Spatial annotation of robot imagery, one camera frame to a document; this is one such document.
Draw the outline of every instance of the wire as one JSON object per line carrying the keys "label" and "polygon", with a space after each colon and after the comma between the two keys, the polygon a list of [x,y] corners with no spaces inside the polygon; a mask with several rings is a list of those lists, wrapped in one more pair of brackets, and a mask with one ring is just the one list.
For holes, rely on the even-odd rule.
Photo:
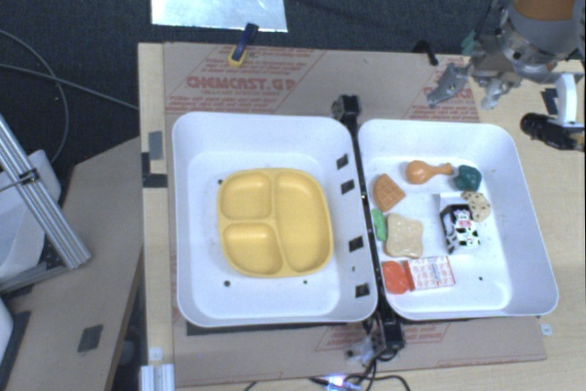
{"label": "wire", "polygon": [[366,380],[370,379],[370,383],[366,387],[366,391],[370,391],[370,389],[373,387],[374,378],[376,377],[376,362],[377,362],[377,360],[378,359],[376,359],[376,358],[373,360],[373,376],[371,378],[367,378],[367,377],[365,378]]}
{"label": "wire", "polygon": [[[26,49],[28,52],[30,52],[45,67],[45,69],[47,69],[47,71],[50,74],[50,77],[52,77],[53,79],[56,78],[55,72],[53,71],[53,69],[41,57],[41,55],[38,54],[38,52],[36,52],[32,48],[32,46],[28,45],[25,41],[23,41],[20,38],[17,38],[13,34],[8,33],[7,31],[4,31],[3,29],[0,29],[0,35],[3,35],[7,38],[12,39],[13,41],[15,41],[15,43],[19,44],[24,49]],[[57,147],[55,154],[53,155],[53,157],[50,160],[51,163],[55,163],[57,158],[59,158],[59,156],[61,155],[61,152],[63,151],[63,148],[65,147],[65,143],[67,142],[67,137],[69,136],[69,133],[70,133],[70,107],[67,103],[67,97],[65,96],[65,92],[63,91],[63,87],[60,85],[60,83],[57,83],[57,89],[59,90],[59,93],[61,95],[61,100],[63,102],[63,113],[64,113],[64,118],[65,118],[65,124],[63,126],[63,135],[61,137],[60,144]]]}
{"label": "wire", "polygon": [[311,383],[315,383],[316,385],[327,386],[330,384],[328,380],[324,380],[323,378],[308,378]]}
{"label": "wire", "polygon": [[0,69],[7,69],[9,71],[23,72],[23,73],[27,73],[29,75],[34,75],[36,77],[39,77],[40,79],[54,81],[57,84],[63,84],[68,87],[74,88],[75,90],[79,90],[80,92],[85,92],[85,93],[91,94],[93,96],[97,96],[98,98],[102,98],[104,100],[107,100],[109,102],[120,104],[121,106],[124,106],[126,108],[130,108],[132,110],[138,111],[138,106],[136,106],[135,104],[124,102],[122,100],[119,100],[118,98],[114,98],[113,96],[110,96],[110,95],[107,95],[107,94],[104,94],[101,92],[97,92],[95,90],[92,90],[91,88],[87,88],[87,87],[78,85],[77,83],[73,83],[72,81],[66,81],[64,79],[60,79],[59,77],[56,77],[53,75],[48,75],[47,73],[32,71],[31,69],[25,69],[23,67],[17,67],[14,65],[2,64],[2,63],[0,63]]}
{"label": "wire", "polygon": [[405,388],[405,391],[411,391],[411,388],[409,387],[407,380],[403,376],[399,376],[399,375],[375,376],[373,378],[373,381],[384,381],[384,380],[390,380],[390,379],[399,380],[401,382],[401,384],[403,385],[403,387]]}

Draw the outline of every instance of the aluminum frame rail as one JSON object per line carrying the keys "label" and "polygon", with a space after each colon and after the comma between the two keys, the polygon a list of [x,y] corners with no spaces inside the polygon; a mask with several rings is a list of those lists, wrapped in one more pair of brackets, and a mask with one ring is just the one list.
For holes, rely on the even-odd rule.
{"label": "aluminum frame rail", "polygon": [[74,269],[87,262],[92,255],[71,229],[60,206],[49,195],[1,114],[0,166],[45,231],[63,264],[68,269]]}

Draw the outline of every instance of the yellow clip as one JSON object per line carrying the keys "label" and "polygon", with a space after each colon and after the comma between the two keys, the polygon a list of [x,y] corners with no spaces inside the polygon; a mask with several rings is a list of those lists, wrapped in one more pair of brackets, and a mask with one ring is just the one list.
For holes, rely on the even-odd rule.
{"label": "yellow clip", "polygon": [[230,51],[230,55],[228,56],[228,63],[232,66],[232,67],[240,67],[243,62],[244,59],[246,59],[246,55],[247,55],[247,51],[244,51],[241,55],[240,55],[240,59],[239,60],[234,60],[234,53],[236,52],[236,48],[237,46],[234,46],[232,48],[232,50]]}

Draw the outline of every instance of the cardboard sheet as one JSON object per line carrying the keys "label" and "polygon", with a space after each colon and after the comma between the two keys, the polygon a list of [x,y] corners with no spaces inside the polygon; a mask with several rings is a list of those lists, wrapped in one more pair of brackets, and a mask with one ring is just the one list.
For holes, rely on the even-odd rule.
{"label": "cardboard sheet", "polygon": [[[429,92],[449,61],[437,68],[427,56],[380,52],[254,47],[243,67],[228,65],[231,47],[167,44],[163,48],[168,155],[169,242],[173,284],[176,385],[202,386],[363,371],[345,352],[364,336],[362,324],[210,331],[191,327],[174,293],[176,247],[170,131],[189,111],[329,115],[341,94],[358,94],[361,121],[374,117],[478,122],[466,86],[449,102],[429,110]],[[411,323],[406,347],[382,371],[543,360],[535,318]]]}

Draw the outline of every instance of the white tray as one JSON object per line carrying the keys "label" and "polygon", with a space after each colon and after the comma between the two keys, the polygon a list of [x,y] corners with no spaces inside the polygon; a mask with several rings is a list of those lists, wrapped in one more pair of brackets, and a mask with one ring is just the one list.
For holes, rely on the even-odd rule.
{"label": "white tray", "polygon": [[[406,193],[390,212],[423,222],[425,257],[448,254],[438,195],[456,188],[452,177],[443,175],[423,185],[409,184],[405,178],[409,161],[478,168],[483,176],[479,192],[492,205],[490,217],[477,225],[481,245],[462,247],[450,255],[456,284],[387,294],[399,315],[410,320],[446,320],[540,315],[556,307],[558,289],[515,143],[503,129],[494,125],[372,120],[360,128],[359,142],[371,207],[375,206],[371,192],[374,181],[386,173]],[[382,242],[377,242],[377,251],[381,263],[397,260],[385,254]]]}
{"label": "white tray", "polygon": [[[374,267],[353,144],[340,123],[325,117],[191,113],[175,123],[172,146],[178,303],[187,320],[225,327],[359,321],[373,313]],[[348,163],[338,169],[344,156]],[[217,226],[218,181],[252,168],[300,169],[322,186],[334,247],[330,263],[319,272],[258,278],[228,264]],[[354,189],[342,194],[347,181]],[[364,246],[351,251],[350,241],[360,237]]]}

